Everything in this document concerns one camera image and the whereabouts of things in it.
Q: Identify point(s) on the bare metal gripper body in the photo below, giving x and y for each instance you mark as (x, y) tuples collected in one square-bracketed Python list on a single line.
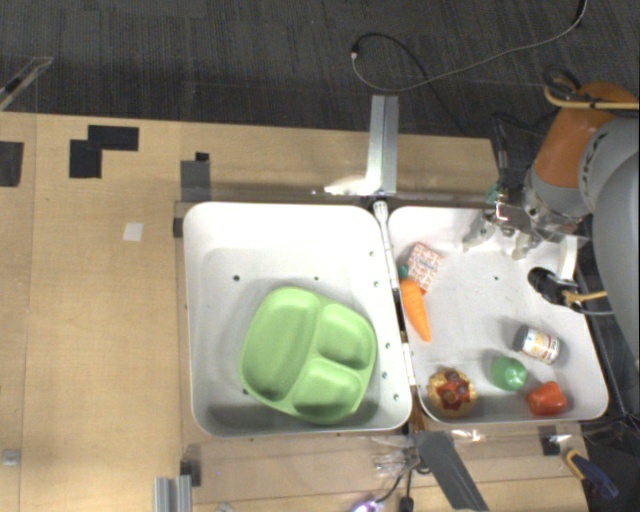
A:
[(520, 216)]

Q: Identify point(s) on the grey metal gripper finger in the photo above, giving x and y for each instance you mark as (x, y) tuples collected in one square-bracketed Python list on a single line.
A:
[(523, 247), (477, 236)]

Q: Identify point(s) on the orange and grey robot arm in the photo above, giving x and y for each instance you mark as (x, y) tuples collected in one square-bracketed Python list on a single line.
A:
[(607, 165)]

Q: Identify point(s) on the orange and white carton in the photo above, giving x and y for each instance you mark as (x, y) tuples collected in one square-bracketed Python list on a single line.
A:
[(425, 264)]

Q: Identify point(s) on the white plastic tray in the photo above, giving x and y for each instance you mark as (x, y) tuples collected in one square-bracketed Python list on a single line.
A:
[(225, 240), (480, 305)]

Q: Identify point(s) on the orange carrot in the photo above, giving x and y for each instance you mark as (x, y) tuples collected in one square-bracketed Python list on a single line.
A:
[(417, 307)]

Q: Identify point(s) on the small white and yellow can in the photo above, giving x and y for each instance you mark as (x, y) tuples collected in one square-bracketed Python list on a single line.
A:
[(540, 346)]

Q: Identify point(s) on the green toy pepper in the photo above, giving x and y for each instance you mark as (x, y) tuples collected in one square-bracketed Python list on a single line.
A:
[(508, 373)]

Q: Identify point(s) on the red toy pepper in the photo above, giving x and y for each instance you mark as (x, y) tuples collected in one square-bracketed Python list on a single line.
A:
[(547, 399)]

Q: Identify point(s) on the toy pizza slice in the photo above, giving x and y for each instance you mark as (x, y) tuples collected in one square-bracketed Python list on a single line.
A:
[(451, 393)]

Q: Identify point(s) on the green divided plate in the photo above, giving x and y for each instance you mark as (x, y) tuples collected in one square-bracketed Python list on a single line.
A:
[(305, 352)]

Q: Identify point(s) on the black cylinder on white bracket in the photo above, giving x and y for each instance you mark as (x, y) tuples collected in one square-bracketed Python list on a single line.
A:
[(546, 285)]

